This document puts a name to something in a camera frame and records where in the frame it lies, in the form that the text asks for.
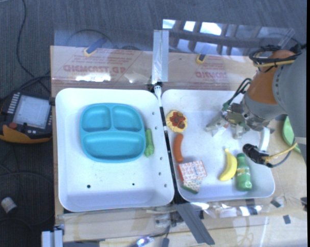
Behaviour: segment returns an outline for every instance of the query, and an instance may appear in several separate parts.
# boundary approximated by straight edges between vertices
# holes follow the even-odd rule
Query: yellow cable
[[[265,63],[265,64],[255,64],[253,62],[253,65],[255,67],[268,67],[268,66],[277,66],[277,65],[282,65],[282,64],[290,64],[293,62],[294,62],[294,60],[277,61],[277,62],[271,62],[271,63]]]
[[[289,152],[290,150],[294,149],[294,147],[297,145],[298,145],[298,143],[294,143],[290,148],[286,149],[285,151],[282,151],[282,152],[279,152],[277,154],[270,155],[270,156],[263,156],[262,159],[265,160],[266,162],[268,162],[269,160],[271,160],[271,159],[273,159],[279,155],[282,155],[282,154]]]

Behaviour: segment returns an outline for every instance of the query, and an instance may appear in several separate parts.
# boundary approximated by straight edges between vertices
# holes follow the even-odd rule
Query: toy food
[[[245,154],[239,153],[237,155],[237,189],[247,191],[252,189],[251,171],[248,164],[245,162]]]
[[[145,131],[145,151],[144,155],[146,157],[151,156],[155,151],[154,143],[153,143],[153,137],[151,133],[151,129],[147,129]]]
[[[177,165],[181,181],[181,187],[189,192],[197,194],[202,185],[202,180],[207,176],[202,160],[196,160]]]
[[[181,133],[178,133],[174,138],[173,155],[175,157],[175,160],[178,163],[181,163],[184,160],[182,153],[181,153],[181,144],[182,144],[183,139],[184,139],[184,135]]]
[[[237,158],[229,152],[228,148],[225,151],[227,154],[227,166],[219,177],[221,181],[227,181],[233,178],[237,171]]]
[[[183,132],[188,125],[188,120],[180,111],[170,111],[166,116],[166,125],[177,133]]]

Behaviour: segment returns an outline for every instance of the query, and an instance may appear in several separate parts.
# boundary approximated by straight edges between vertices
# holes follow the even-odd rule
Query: small cylinder
[[[17,210],[17,205],[10,197],[4,198],[1,201],[1,206],[7,214],[15,213]]]

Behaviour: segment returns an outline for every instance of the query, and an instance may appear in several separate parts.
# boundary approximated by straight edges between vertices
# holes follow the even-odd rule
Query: small box
[[[202,185],[202,180],[203,178],[187,180],[184,181],[181,187],[187,191],[190,191],[191,193],[197,194],[200,190],[200,186]]]
[[[207,172],[202,160],[178,164],[177,169],[183,182],[204,178],[207,176]]]

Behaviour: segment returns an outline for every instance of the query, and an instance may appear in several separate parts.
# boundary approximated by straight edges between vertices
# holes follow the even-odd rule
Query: green vegetable
[[[151,134],[151,130],[147,129],[145,131],[145,151],[144,155],[146,157],[151,156],[155,151],[154,144],[153,144],[153,137]]]

